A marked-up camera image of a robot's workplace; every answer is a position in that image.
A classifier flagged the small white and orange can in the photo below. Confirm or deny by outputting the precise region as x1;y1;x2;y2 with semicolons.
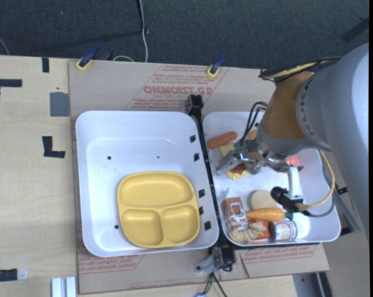
268;219;298;242

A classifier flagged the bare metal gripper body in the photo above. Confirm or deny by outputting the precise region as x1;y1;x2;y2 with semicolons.
234;139;304;174

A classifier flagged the black block with thin wires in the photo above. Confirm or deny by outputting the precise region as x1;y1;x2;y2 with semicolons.
186;93;204;116
210;244;237;268

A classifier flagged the white plastic tray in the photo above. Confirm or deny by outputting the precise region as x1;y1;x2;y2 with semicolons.
202;111;342;248
75;110;220;257

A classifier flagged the yellow and red pizza slice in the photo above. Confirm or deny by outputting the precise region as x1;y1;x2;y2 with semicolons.
225;163;250;181

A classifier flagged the orange carrot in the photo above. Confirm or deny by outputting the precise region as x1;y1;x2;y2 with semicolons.
244;207;294;223

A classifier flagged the thin black rod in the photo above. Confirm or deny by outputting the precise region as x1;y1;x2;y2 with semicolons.
192;103;229;251

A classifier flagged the beige twisted bread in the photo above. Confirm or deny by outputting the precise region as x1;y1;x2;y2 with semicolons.
228;222;267;244

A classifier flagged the orange and white carton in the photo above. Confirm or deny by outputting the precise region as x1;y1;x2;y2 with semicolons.
220;196;249;233

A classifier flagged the pale yellow round toy food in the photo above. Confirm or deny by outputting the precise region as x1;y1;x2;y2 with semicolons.
219;142;236;158

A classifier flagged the orange packet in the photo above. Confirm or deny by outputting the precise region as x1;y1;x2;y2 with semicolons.
247;220;272;244

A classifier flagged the black cylinder on white bracket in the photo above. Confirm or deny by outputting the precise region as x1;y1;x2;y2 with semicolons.
270;165;305;214

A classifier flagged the orange sausage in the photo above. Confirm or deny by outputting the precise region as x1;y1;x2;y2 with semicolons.
207;131;238;150

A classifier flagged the tan round biscuit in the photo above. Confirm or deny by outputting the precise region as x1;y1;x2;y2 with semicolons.
250;189;278;211

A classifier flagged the yellow divided plate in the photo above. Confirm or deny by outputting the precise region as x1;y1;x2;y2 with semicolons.
116;171;202;249

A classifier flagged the brown cardboard board red print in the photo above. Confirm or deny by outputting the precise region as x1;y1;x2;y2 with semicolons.
67;59;331;295

